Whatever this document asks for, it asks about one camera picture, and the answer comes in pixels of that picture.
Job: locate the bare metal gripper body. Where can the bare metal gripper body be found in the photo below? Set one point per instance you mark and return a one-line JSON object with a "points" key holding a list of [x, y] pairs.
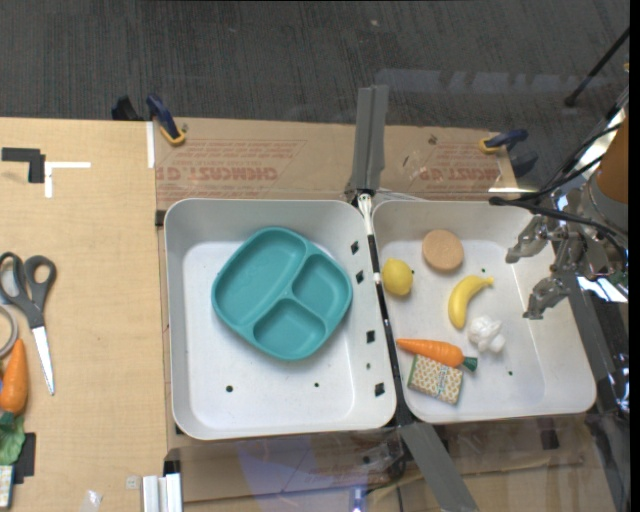
{"points": [[592, 245]]}

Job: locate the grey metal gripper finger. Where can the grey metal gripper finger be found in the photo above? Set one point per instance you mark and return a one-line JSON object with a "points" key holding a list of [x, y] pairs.
{"points": [[531, 237], [547, 292]]}

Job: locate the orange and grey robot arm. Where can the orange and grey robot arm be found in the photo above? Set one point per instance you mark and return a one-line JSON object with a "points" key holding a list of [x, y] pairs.
{"points": [[616, 165]]}

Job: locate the white lumpy toy food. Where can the white lumpy toy food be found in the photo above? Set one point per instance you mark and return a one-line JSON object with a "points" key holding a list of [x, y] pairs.
{"points": [[485, 332]]}

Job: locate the yellow banana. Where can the yellow banana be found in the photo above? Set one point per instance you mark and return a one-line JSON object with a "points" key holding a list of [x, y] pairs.
{"points": [[460, 302]]}

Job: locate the tan round biscuit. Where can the tan round biscuit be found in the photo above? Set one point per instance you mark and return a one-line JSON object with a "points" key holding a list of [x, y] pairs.
{"points": [[443, 250]]}

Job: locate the white plastic tray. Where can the white plastic tray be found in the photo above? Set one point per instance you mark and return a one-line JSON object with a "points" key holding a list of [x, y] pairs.
{"points": [[525, 380], [280, 400]]}

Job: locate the orange carrot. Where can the orange carrot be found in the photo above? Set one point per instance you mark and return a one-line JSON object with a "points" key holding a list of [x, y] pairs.
{"points": [[15, 380], [432, 349]]}

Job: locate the yellow lemon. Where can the yellow lemon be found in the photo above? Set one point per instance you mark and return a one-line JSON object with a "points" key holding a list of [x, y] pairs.
{"points": [[397, 277]]}

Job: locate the yellow patterned carton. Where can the yellow patterned carton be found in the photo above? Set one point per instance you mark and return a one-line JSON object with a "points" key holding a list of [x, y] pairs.
{"points": [[5, 486], [436, 380]]}

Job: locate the thin black and white rod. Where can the thin black and white rod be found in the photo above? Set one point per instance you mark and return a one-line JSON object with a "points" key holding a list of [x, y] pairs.
{"points": [[387, 325]]}

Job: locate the teal divided plate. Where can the teal divided plate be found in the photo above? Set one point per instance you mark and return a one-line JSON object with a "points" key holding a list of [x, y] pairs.
{"points": [[260, 280]]}

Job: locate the brown cardboard board red print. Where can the brown cardboard board red print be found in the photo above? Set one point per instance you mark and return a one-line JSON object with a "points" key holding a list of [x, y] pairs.
{"points": [[260, 167]]}

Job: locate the green leafy toy vegetable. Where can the green leafy toy vegetable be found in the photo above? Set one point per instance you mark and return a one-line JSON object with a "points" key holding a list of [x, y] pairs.
{"points": [[10, 440]]}

